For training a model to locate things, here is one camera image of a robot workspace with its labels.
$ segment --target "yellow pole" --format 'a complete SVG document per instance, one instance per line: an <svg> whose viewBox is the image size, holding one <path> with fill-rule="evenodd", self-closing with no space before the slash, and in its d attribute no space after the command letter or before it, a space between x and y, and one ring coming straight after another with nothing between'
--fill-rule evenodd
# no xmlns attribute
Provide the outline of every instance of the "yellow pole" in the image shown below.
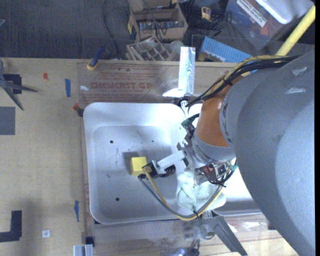
<svg viewBox="0 0 320 256"><path fill-rule="evenodd" d="M313 5L310 10L306 13L300 23L292 31L290 36L285 40L283 45L277 51L275 55L286 56L287 53L292 49L295 43L300 39L300 37L306 32L309 26L316 19L316 6Z"/></svg>

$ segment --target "dark floor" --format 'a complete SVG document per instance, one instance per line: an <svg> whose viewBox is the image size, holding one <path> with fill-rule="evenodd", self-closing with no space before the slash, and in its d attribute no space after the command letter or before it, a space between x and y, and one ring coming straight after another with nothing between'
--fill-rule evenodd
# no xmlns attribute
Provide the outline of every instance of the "dark floor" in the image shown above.
<svg viewBox="0 0 320 256"><path fill-rule="evenodd" d="M126 0L0 0L0 19L6 20L0 27L0 57L90 59L104 46L103 58L123 58L132 43ZM185 34L190 45L192 35L191 29ZM218 36L236 40L251 55L274 54L281 45L257 52L231 25ZM315 24L299 42L315 44Z"/></svg>

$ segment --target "wooden floor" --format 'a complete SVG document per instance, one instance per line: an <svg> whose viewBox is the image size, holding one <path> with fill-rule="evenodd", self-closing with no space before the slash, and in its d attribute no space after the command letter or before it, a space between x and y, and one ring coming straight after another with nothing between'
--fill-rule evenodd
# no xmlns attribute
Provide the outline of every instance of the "wooden floor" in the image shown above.
<svg viewBox="0 0 320 256"><path fill-rule="evenodd" d="M22 237L1 242L0 256L73 255L73 246L82 244L87 233L82 120L72 109L78 102L76 66L81 60L2 60L5 73L20 74L24 85L39 92L18 96L25 110L15 109L15 135L0 136L0 232L10 230L11 211L22 211ZM44 72L48 80L43 79ZM65 79L71 81L71 97L66 97ZM15 107L1 89L0 105ZM79 222L75 201L79 202ZM42 230L47 229L50 237L42 238ZM236 235L249 255L297 255L276 231L239 231ZM137 253L107 253L106 243L97 243L95 256L157 255L155 246ZM202 256L237 255L218 238L201 244Z"/></svg>

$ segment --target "container lid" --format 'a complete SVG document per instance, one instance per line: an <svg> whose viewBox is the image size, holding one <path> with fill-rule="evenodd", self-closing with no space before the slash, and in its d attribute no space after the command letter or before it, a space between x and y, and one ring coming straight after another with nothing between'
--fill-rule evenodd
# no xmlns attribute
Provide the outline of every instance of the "container lid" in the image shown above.
<svg viewBox="0 0 320 256"><path fill-rule="evenodd" d="M256 0L278 22L288 24L305 15L313 6L310 0Z"/></svg>

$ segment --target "white square marker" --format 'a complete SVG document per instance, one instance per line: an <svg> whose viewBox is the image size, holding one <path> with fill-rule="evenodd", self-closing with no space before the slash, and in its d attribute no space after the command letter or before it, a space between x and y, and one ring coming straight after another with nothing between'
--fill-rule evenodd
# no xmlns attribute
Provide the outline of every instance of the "white square marker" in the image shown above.
<svg viewBox="0 0 320 256"><path fill-rule="evenodd" d="M49 238L50 237L50 229L43 229L42 230L42 237Z"/></svg>

